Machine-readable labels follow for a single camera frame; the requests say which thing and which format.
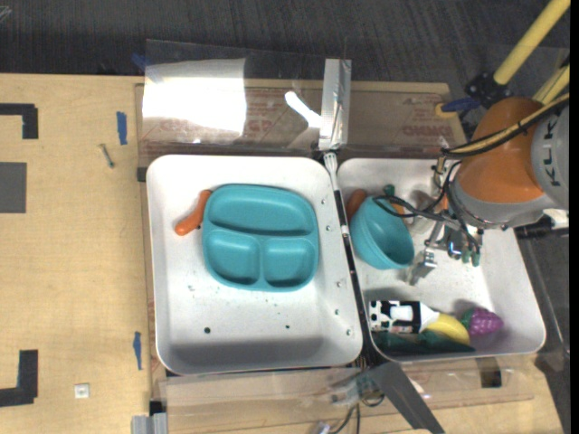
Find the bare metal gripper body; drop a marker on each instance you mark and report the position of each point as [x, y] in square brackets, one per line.
[454, 238]

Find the purple grapes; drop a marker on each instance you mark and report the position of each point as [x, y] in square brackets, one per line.
[484, 321]

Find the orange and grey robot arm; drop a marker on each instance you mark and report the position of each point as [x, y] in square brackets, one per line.
[497, 170]

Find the small green screw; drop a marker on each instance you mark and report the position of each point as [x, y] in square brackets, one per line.
[107, 155]

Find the small white square block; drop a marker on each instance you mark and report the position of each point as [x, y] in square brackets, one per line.
[82, 390]

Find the thin black and white rod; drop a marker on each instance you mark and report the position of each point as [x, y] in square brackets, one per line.
[346, 238]

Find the orange sausage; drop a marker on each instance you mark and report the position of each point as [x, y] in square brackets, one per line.
[355, 202]
[192, 219]

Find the white plastic tray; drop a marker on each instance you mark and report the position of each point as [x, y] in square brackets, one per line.
[497, 296]
[253, 319]

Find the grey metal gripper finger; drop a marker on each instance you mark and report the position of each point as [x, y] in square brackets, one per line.
[435, 235]
[423, 267]

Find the blue bowl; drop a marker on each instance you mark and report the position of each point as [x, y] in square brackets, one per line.
[380, 238]

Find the blue divided plate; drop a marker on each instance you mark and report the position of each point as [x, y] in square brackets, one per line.
[260, 238]

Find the yellow banana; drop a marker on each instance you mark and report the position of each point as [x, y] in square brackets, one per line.
[450, 328]

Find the dark green vegetable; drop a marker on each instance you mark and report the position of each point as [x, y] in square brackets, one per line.
[407, 344]

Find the orange carrot with green top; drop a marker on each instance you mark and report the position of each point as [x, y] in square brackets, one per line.
[398, 208]

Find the black and white cow-print carton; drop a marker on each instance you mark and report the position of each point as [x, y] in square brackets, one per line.
[398, 315]

